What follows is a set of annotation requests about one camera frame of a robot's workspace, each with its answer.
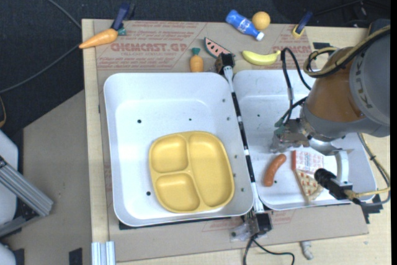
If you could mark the white plastic tray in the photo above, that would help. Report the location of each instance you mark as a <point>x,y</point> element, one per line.
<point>173,93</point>
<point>263,96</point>

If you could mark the pizza slice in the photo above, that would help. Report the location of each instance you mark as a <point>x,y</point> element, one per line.
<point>308,186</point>

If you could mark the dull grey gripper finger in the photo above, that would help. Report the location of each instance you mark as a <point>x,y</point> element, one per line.
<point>275,145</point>

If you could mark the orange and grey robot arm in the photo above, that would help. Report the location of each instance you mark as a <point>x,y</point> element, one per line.
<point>347,93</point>

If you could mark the yellow banana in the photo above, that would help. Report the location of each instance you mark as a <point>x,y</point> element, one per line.
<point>259,58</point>

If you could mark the thin black and white rod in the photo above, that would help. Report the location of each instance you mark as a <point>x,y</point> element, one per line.
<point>245,139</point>

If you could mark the black cylinder on white bracket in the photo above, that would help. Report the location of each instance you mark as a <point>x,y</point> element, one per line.
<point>330,181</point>

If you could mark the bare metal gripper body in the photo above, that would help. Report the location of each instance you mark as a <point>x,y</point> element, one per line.
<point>297,135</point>

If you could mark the brown cardboard board red print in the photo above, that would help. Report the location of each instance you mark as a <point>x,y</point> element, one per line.
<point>149,49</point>

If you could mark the blue bottle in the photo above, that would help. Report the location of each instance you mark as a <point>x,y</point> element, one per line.
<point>242,23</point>

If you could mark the yellow divided plate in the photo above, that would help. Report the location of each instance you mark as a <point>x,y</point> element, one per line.
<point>204,170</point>

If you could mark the large orange carrot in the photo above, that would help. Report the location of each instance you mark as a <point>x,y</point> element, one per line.
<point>100,38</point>

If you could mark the red and white packet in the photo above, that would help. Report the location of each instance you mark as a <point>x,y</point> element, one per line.
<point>305,159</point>

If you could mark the orange sausage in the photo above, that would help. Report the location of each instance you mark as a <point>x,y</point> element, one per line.
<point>273,170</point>

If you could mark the small orange carrot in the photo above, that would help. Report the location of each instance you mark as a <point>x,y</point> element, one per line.
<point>196,62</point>

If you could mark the watermelon slice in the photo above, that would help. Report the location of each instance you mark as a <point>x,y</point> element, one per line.
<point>214,47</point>

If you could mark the orange ball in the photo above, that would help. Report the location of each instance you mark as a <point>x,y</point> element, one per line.
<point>260,20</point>

